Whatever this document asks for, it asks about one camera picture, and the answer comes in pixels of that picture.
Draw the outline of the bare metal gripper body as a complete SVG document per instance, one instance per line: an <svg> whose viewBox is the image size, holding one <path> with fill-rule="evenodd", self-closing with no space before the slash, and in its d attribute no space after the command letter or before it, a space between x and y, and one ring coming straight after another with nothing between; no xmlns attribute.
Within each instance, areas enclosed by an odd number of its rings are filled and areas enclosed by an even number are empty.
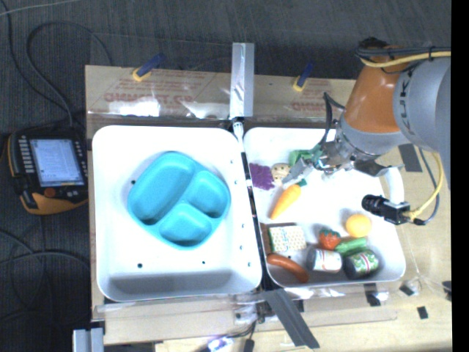
<svg viewBox="0 0 469 352"><path fill-rule="evenodd" d="M355 162L355 149L346 141L329 141L320 145L321 153L315 168L327 173L350 170Z"/></svg>

